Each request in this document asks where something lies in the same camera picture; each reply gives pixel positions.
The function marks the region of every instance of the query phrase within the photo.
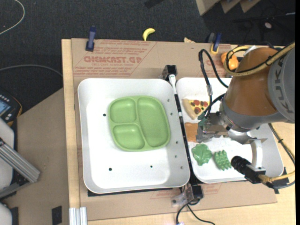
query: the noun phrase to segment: wooden table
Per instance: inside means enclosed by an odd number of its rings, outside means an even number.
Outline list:
[[[64,102],[66,118],[66,140],[67,140],[67,170],[70,208],[80,208],[78,158],[76,142],[76,125],[74,111],[74,86],[72,65],[72,43],[70,39],[62,40],[62,60],[64,75]],[[276,123],[277,129],[285,143],[295,152],[294,124]],[[284,166],[287,172],[293,171],[293,164],[284,150],[280,147]],[[246,207],[232,207],[224,209],[201,210],[195,214],[201,219],[212,221],[217,225],[265,225],[265,224],[295,224],[295,186],[281,189],[277,195],[277,203],[266,205],[253,205]],[[89,225],[174,225],[176,213],[108,219],[89,221]],[[200,224],[190,213],[180,214],[180,221],[186,225]]]

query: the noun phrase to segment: yellow banana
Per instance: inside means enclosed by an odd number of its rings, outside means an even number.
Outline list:
[[[148,28],[148,29],[146,29],[146,30],[144,31],[144,33],[142,34],[142,37],[143,37],[144,41],[146,41],[148,35],[151,34],[151,33],[153,33],[153,32],[155,32],[155,29],[153,29],[153,28]]]

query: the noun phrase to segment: white tray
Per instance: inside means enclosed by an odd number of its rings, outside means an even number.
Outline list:
[[[109,104],[126,96],[152,96],[164,106],[171,139],[160,149],[128,152],[119,149],[110,132]],[[162,79],[88,78],[78,86],[82,133],[83,178],[98,194],[174,188],[190,177],[176,102],[171,85]]]
[[[222,81],[229,85],[231,78],[222,78]],[[212,100],[219,95],[224,94],[227,90],[217,78],[210,78],[210,84],[212,86],[213,96]],[[182,107],[182,117],[184,122],[198,123],[199,121],[192,120],[188,114],[184,111],[181,100],[184,98],[197,99],[202,101],[209,101],[209,96],[206,90],[206,82],[204,78],[181,78],[176,83],[176,89],[178,97],[180,98],[180,104]],[[216,102],[211,109],[212,113],[219,110],[220,102]],[[259,130],[253,130],[248,132],[250,137],[267,138],[262,144],[263,160],[262,165],[266,168],[266,175],[270,177],[279,176],[283,172],[283,163],[278,151],[277,143],[274,139],[273,133],[267,124],[261,125]],[[197,179],[204,183],[216,183],[227,181],[245,180],[244,175],[237,172],[233,168],[228,170],[220,170],[216,166],[213,158],[209,160],[207,164],[199,166],[194,159],[191,149],[196,146],[197,143],[188,142],[190,157],[192,161],[192,167]],[[242,158],[252,161],[252,150],[249,144],[242,145],[230,138],[213,138],[209,142],[204,142],[212,153],[225,150],[229,161],[234,156],[241,156]]]

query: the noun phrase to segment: green plate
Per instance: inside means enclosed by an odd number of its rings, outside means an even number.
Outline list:
[[[118,98],[109,105],[108,119],[114,142],[125,151],[159,149],[170,141],[164,106],[154,97]]]

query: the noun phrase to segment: gray carpet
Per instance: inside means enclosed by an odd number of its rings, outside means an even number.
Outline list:
[[[61,72],[61,39],[87,38],[89,27],[96,38],[142,40],[146,28],[156,32],[150,41],[178,41],[187,37],[205,42],[211,32],[222,33],[221,42],[231,44],[286,45],[295,39],[295,16],[276,19],[274,29],[262,33],[258,21],[233,23],[235,19],[269,17],[295,12],[295,0],[262,0],[243,13],[237,5],[224,14],[216,4],[203,16],[195,0],[164,0],[146,7],[150,0],[19,0],[24,20],[0,35],[0,68],[20,64],[48,66]],[[0,32],[15,24],[22,8],[0,0]],[[18,68],[0,72],[0,86],[30,109],[62,87],[56,73],[41,68]]]

